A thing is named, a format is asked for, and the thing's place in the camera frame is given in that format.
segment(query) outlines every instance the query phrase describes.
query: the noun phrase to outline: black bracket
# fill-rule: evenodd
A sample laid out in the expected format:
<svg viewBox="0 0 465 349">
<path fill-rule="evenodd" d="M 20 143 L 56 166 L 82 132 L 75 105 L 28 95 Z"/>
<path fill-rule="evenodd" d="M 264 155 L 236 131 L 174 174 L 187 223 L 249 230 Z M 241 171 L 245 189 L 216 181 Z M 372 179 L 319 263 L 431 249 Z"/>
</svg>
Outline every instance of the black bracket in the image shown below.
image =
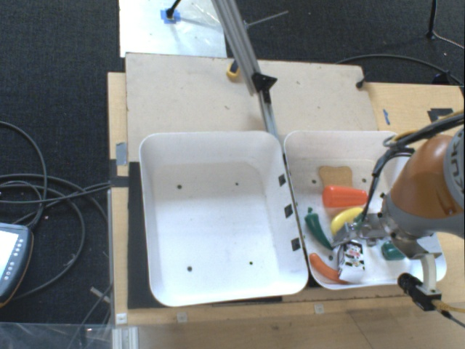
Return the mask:
<svg viewBox="0 0 465 349">
<path fill-rule="evenodd" d="M 265 103 L 270 104 L 270 89 L 273 85 L 275 85 L 275 82 L 278 80 L 271 76 L 263 75 L 262 73 L 254 73 L 252 75 L 252 81 L 254 83 L 256 91 L 262 92 Z"/>
</svg>

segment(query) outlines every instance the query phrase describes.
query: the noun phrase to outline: black connector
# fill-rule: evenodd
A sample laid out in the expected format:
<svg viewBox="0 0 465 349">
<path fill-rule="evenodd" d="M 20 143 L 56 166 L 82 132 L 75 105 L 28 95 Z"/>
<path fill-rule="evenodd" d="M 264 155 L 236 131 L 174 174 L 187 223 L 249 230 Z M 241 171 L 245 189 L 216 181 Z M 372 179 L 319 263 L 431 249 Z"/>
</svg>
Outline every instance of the black connector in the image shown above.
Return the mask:
<svg viewBox="0 0 465 349">
<path fill-rule="evenodd" d="M 416 303 L 422 310 L 431 311 L 436 310 L 436 307 L 432 304 L 433 300 L 441 300 L 442 294 L 425 294 L 420 289 L 423 283 L 411 274 L 404 273 L 397 279 L 399 287 L 412 298 L 412 301 Z"/>
</svg>

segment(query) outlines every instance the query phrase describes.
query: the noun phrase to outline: wooden board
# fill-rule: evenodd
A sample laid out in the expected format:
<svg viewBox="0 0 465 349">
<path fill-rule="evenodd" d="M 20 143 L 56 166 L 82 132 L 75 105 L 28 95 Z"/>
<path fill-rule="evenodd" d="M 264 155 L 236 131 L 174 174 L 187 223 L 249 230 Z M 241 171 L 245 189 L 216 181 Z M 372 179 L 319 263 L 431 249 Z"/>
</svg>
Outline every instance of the wooden board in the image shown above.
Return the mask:
<svg viewBox="0 0 465 349">
<path fill-rule="evenodd" d="M 387 109 L 394 110 L 391 105 L 402 105 L 402 102 L 412 102 L 416 105 L 412 113 L 426 113 L 426 110 L 430 108 L 448 107 L 454 110 L 463 107 L 463 98 L 461 97 L 460 91 L 455 87 L 441 87 L 436 86 L 432 92 L 432 86 L 415 86 L 415 92 L 409 90 L 408 87 L 402 92 L 404 88 L 400 84 L 366 84 L 364 90 L 370 95 L 371 102 L 373 103 L 373 109 L 375 110 L 375 116 L 379 123 L 380 129 L 386 129 L 382 124 L 384 118 L 379 120 L 376 110 Z M 126 112 L 126 77 L 123 73 L 111 73 L 108 76 L 108 94 L 109 94 L 109 116 L 110 116 L 110 156 L 116 156 L 115 145 L 117 142 L 122 142 L 127 139 L 127 130 L 125 124 L 125 112 Z M 413 99 L 413 96 L 418 94 L 418 98 Z M 405 129 L 421 127 L 429 122 L 427 114 L 422 115 L 420 119 L 412 116 L 411 113 L 404 113 L 403 117 L 394 118 L 397 121 L 396 124 L 392 124 L 395 131 L 403 131 Z M 118 168 L 119 175 L 127 175 L 127 167 L 122 166 Z M 396 324 L 399 320 L 402 321 L 402 314 L 407 314 L 411 317 L 412 321 L 403 321 L 403 324 L 409 326 L 412 325 L 412 329 L 420 329 L 421 326 L 431 326 L 431 331 L 436 325 L 442 327 L 446 325 L 444 330 L 449 332 L 451 327 L 454 325 L 444 318 L 440 317 L 439 314 L 435 314 L 439 318 L 439 321 L 430 321 L 432 314 L 425 314 L 421 312 L 417 307 L 412 305 L 412 302 L 407 297 L 401 297 L 401 292 L 396 286 L 383 286 L 379 288 L 368 288 L 368 289 L 357 289 L 357 290 L 344 290 L 344 291 L 328 291 L 324 289 L 311 289 L 301 292 L 300 294 L 286 297 L 284 302 L 277 304 L 264 304 L 264 305 L 202 305 L 198 307 L 189 308 L 162 308 L 162 309 L 127 309 L 127 235 L 128 235 L 128 223 L 127 223 L 127 189 L 125 188 L 114 188 L 112 189 L 112 216 L 113 216 L 113 273 L 115 279 L 114 286 L 114 308 L 115 313 L 126 313 L 128 323 L 132 325 L 144 325 L 144 324 L 157 324 L 157 326 L 150 328 L 150 333 L 146 337 L 153 337 L 151 335 L 164 332 L 161 335 L 164 348 L 179 348 L 182 347 L 182 342 L 177 340 L 187 340 L 191 342 L 190 348 L 207 348 L 209 347 L 208 335 L 206 332 L 218 332 L 220 337 L 225 337 L 226 340 L 235 342 L 238 346 L 244 348 L 285 348 L 283 342 L 279 338 L 269 336 L 266 332 L 270 330 L 270 321 L 290 321 L 294 329 L 289 328 L 287 333 L 282 331 L 277 336 L 281 335 L 303 335 L 304 328 L 306 326 L 313 327 L 318 326 L 318 322 L 325 327 L 331 327 L 328 331 L 334 331 L 334 327 L 339 326 L 338 322 L 346 321 L 346 318 L 351 320 L 356 319 L 357 328 L 363 333 L 362 336 L 369 337 L 373 335 L 369 340 L 377 340 L 379 327 L 375 323 L 387 320 L 387 326 L 392 328 L 393 331 L 398 329 Z M 445 253 L 445 257 L 448 264 L 448 272 L 443 281 L 438 286 L 443 292 L 443 298 L 446 302 L 465 302 L 465 264 L 464 264 L 464 242 L 463 240 L 450 236 L 448 234 L 440 234 L 440 242 Z M 315 304 L 323 304 L 325 310 L 325 318 L 322 316 L 315 315 Z M 358 316 L 352 312 L 362 310 Z M 364 316 L 372 312 L 373 319 L 365 319 Z M 190 324 L 186 325 L 185 328 L 179 328 L 180 324 L 177 322 L 178 313 L 186 313 Z M 307 322 L 299 326 L 297 323 L 300 321 Z M 242 335 L 241 332 L 244 327 L 255 327 L 255 332 L 258 337 L 262 337 L 260 340 L 251 341 L 250 337 Z M 174 337 L 174 333 L 177 332 L 180 337 Z M 351 335 L 354 340 L 350 341 L 355 347 L 355 344 L 362 343 L 364 341 L 358 341 L 360 338 L 359 333 L 344 331 L 340 338 L 348 337 Z M 316 335 L 315 332 L 310 331 L 312 337 Z M 421 341 L 422 334 L 412 334 L 411 342 L 413 347 L 417 347 L 416 343 L 424 343 Z M 457 343 L 457 334 L 455 331 L 450 332 L 448 340 L 450 342 Z M 302 342 L 296 342 L 295 348 L 308 347 L 308 342 L 302 338 Z M 322 340 L 321 345 L 325 345 L 325 348 L 339 348 L 338 343 L 335 340 Z M 373 348 L 387 348 L 382 346 L 382 340 L 377 342 L 377 346 Z M 428 341 L 430 343 L 435 342 L 434 338 Z M 401 339 L 395 338 L 389 342 L 392 347 L 401 348 L 404 346 L 404 342 Z M 435 346 L 424 346 L 424 348 L 433 348 Z"/>
<path fill-rule="evenodd" d="M 129 160 L 152 133 L 263 130 L 258 96 L 226 76 L 222 58 L 128 54 Z M 295 130 L 375 130 L 367 92 L 351 65 L 259 61 L 278 78 L 271 89 L 281 140 Z"/>
</svg>

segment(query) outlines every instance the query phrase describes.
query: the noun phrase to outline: empty white tray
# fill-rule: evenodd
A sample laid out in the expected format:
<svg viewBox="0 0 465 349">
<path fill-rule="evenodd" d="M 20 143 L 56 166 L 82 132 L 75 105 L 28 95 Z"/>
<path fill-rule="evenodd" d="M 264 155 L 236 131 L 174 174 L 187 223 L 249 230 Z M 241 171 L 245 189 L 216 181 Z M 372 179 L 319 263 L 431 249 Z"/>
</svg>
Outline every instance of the empty white tray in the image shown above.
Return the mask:
<svg viewBox="0 0 465 349">
<path fill-rule="evenodd" d="M 323 206 L 323 183 L 318 174 L 321 166 L 350 167 L 355 188 L 368 192 L 374 164 L 386 148 L 383 141 L 392 136 L 392 132 L 293 132 L 284 142 L 294 199 L 302 227 L 302 234 L 308 253 L 320 255 L 326 265 L 337 269 L 337 249 L 330 251 L 322 246 L 310 233 L 304 217 L 307 208 L 313 208 L 320 218 L 321 228 L 326 237 L 332 240 L 331 219 L 343 209 L 328 209 Z M 381 209 L 381 193 L 388 193 L 408 158 L 393 159 L 383 169 L 378 188 L 370 203 L 369 212 Z M 422 238 L 419 243 L 430 252 L 442 252 L 437 236 Z M 359 284 L 337 284 L 320 275 L 312 266 L 310 270 L 315 280 L 328 289 L 349 289 L 364 286 L 396 284 L 402 273 L 410 273 L 422 279 L 423 270 L 419 260 L 404 259 L 386 261 L 381 253 L 383 241 L 373 247 L 364 246 L 365 276 Z M 441 280 L 446 271 L 444 256 L 436 259 L 437 280 Z"/>
<path fill-rule="evenodd" d="M 279 142 L 166 133 L 140 146 L 150 288 L 168 306 L 294 294 L 308 279 Z"/>
</svg>

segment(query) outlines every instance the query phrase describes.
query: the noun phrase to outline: carrot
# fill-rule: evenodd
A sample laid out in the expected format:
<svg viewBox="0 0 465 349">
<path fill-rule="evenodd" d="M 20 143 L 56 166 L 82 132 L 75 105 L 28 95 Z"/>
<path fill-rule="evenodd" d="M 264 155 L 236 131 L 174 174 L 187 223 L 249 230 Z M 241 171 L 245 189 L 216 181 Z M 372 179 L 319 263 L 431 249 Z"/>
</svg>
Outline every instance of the carrot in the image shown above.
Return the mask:
<svg viewBox="0 0 465 349">
<path fill-rule="evenodd" d="M 346 284 L 346 281 L 342 281 L 339 279 L 339 273 L 337 270 L 331 269 L 329 266 L 327 266 L 323 260 L 321 259 L 320 256 L 318 256 L 316 253 L 312 253 L 309 256 L 310 259 L 310 264 L 315 268 L 315 270 L 320 273 L 322 276 L 326 277 L 327 279 L 330 279 L 331 281 L 335 281 L 337 283 L 341 284 Z"/>
</svg>

